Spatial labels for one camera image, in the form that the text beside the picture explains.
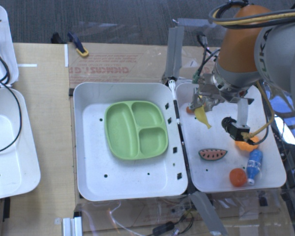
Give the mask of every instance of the black connector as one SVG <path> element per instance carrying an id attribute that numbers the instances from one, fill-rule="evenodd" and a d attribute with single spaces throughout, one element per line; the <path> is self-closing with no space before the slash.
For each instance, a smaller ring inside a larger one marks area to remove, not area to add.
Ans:
<path id="1" fill-rule="evenodd" d="M 175 228 L 175 224 L 172 221 L 170 221 L 170 222 L 167 222 L 166 224 L 155 227 L 152 232 L 153 232 L 154 236 L 159 236 L 159 235 L 161 235 L 165 232 L 168 232 L 174 228 Z"/>

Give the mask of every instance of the watermelon slice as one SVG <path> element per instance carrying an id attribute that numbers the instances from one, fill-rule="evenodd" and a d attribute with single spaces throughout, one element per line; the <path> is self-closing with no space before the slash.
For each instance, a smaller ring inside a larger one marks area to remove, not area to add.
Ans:
<path id="1" fill-rule="evenodd" d="M 216 161 L 224 157 L 227 150 L 218 148 L 206 148 L 199 151 L 199 156 L 206 161 Z"/>

